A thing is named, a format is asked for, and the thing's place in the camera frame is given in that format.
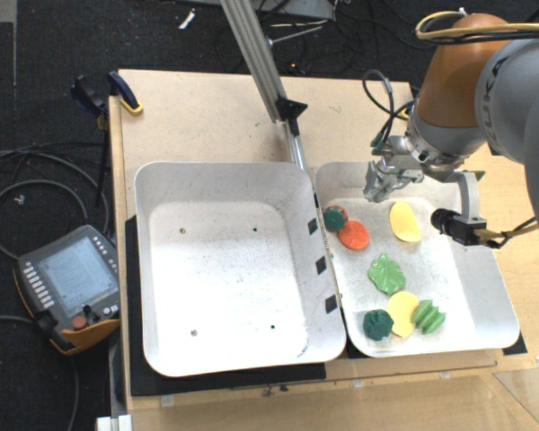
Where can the pale wood board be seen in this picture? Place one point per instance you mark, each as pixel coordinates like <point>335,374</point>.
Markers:
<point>206,119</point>

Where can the yellow round toy slice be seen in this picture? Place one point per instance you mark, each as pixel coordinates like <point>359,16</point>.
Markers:
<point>402,314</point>

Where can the green ridged toy slice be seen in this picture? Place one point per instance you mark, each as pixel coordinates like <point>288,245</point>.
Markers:
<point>428,317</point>

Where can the white plastic tray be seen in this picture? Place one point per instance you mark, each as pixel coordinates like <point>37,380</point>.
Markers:
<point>449,276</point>
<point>224,276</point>

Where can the yellow oval toy slice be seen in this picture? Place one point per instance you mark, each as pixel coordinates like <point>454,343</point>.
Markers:
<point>405,222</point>

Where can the black cylinder on white bracket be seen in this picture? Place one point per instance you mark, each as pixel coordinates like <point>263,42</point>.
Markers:
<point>456,227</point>

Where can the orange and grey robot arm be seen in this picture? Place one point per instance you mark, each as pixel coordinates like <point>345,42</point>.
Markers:
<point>458,83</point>

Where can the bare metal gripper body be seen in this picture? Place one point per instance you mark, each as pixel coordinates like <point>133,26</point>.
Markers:
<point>409,160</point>

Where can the dark green toy broccoli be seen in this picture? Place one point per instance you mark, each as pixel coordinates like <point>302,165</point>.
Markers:
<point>377,325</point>

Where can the light green toy lettuce leaf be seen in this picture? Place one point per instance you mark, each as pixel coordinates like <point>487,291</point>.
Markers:
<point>387,275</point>

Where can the orange round toy slice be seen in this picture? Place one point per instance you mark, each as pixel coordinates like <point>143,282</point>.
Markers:
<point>354,235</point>

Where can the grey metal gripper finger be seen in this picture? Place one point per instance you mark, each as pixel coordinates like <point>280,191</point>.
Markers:
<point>387,189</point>
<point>371,180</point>

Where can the green and red toy tomato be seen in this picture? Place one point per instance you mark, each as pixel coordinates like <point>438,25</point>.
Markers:
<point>335,218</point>

